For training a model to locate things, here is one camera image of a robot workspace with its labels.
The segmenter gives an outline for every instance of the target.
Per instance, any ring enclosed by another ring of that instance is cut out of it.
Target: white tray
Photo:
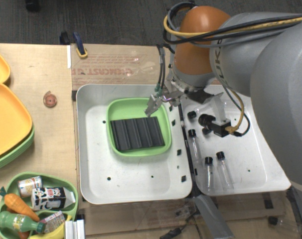
[[[80,187],[92,204],[181,199],[192,188],[178,108],[169,111],[172,144],[156,156],[124,157],[113,152],[108,136],[106,111],[115,99],[146,97],[154,85],[88,84],[77,92]]]
[[[216,95],[224,92],[224,89],[220,85],[211,85],[205,91]],[[198,185],[199,189],[210,196],[286,190],[291,184],[257,125],[251,99],[243,95],[239,96],[244,102],[245,113],[251,122],[250,130],[242,137],[232,135],[219,137],[213,132],[204,135],[202,133],[203,127],[198,123],[198,116],[195,119],[188,119],[187,117],[187,113],[197,109],[199,104],[190,99],[181,100],[186,131],[192,128],[195,129],[201,142],[203,157],[211,156],[213,165],[216,165],[216,153],[223,151],[234,180],[234,192],[223,191],[215,166],[215,170],[213,170],[214,191],[206,192],[201,185]],[[221,100],[225,107],[226,118],[231,120],[232,125],[236,125],[240,117],[240,111],[225,92],[221,96]],[[202,105],[201,108],[202,113],[214,116],[210,103]],[[238,131],[245,131],[246,126],[247,122],[243,118]]]

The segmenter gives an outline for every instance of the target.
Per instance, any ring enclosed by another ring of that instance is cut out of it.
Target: dark gray floor
[[[185,0],[39,0],[39,12],[24,0],[0,0],[0,43],[59,44],[61,31],[79,32],[84,43],[163,43],[167,8]],[[302,0],[195,0],[230,15],[252,11],[302,13]]]

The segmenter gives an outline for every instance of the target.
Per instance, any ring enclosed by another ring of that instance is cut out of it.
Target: banana
[[[72,219],[72,216],[68,215],[66,221],[69,221],[71,219]],[[53,232],[50,232],[47,234],[33,235],[33,236],[29,237],[29,239],[64,239],[64,237],[65,237],[65,224],[61,224]]]

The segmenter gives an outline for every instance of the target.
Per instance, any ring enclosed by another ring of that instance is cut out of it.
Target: green plate
[[[107,132],[109,142],[113,151],[122,156],[137,157],[137,156],[152,156],[166,152],[172,143],[169,119],[164,106],[151,115],[157,117],[160,130],[164,139],[164,146],[150,147],[143,149],[133,149],[119,151],[116,149],[115,141],[112,134],[110,121],[145,118],[144,110],[147,108],[148,98],[124,98],[112,101],[107,108]]]
[[[24,140],[22,140],[13,149],[9,150],[8,152],[0,156],[0,168],[9,164],[14,159],[19,157],[22,153],[24,153],[31,146],[34,136],[35,136],[35,128],[34,125],[32,125],[30,133]]]
[[[76,202],[64,209],[61,209],[62,213],[64,214],[65,218],[67,218],[68,215],[72,216],[72,220],[75,220],[76,214],[77,214],[77,209],[78,209],[78,191],[75,186],[73,186],[70,182],[60,179],[55,176],[47,175],[47,174],[42,174],[42,173],[33,173],[33,172],[24,172],[17,174],[12,180],[8,183],[8,185],[5,187],[7,193],[15,193],[19,195],[19,190],[18,190],[18,181],[23,180],[23,179],[28,179],[31,177],[35,176],[41,176],[42,178],[42,184],[43,187],[48,188],[48,187],[65,187],[69,191],[72,191],[75,195]],[[25,197],[23,200],[31,206],[31,201],[30,197]],[[5,211],[7,206],[5,205],[3,198],[0,202],[0,212]],[[42,211],[37,211],[36,214],[39,216],[39,218],[42,220],[43,218],[48,217],[49,215],[56,213],[57,210],[42,210]],[[7,228],[0,228],[0,236],[3,239],[19,239],[18,233]]]

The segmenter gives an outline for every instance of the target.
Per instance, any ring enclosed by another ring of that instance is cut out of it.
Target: yellow cable
[[[240,31],[256,30],[256,29],[261,29],[261,28],[278,26],[278,25],[282,25],[282,24],[294,23],[294,22],[298,22],[298,21],[302,21],[302,17],[293,18],[293,19],[287,19],[287,20],[281,20],[281,21],[276,21],[276,22],[262,23],[262,24],[258,24],[258,25],[255,25],[255,26],[242,27],[242,28],[239,28],[239,29],[235,29],[235,30],[230,30],[230,31],[224,32],[223,34],[225,34],[225,33],[235,33],[235,32],[240,32]],[[166,29],[166,31],[168,33],[174,34],[174,35],[177,35],[177,36],[194,37],[194,36],[197,36],[197,35],[209,33],[209,32],[183,33],[183,32],[174,31],[171,28],[169,28],[168,25],[167,25],[167,16],[165,16],[165,18],[164,18],[163,25],[164,25],[164,28]]]
[[[243,120],[243,117],[244,117],[244,104],[243,104],[243,101],[242,99],[240,98],[240,96],[238,94],[236,94],[233,90],[231,90],[231,92],[233,93],[233,95],[236,96],[236,98],[239,100],[240,104],[241,104],[241,116],[240,116],[240,119],[237,123],[236,126],[227,126],[225,128],[226,131],[228,131],[230,134],[234,133],[236,130],[239,129],[241,123],[242,123],[242,120]]]

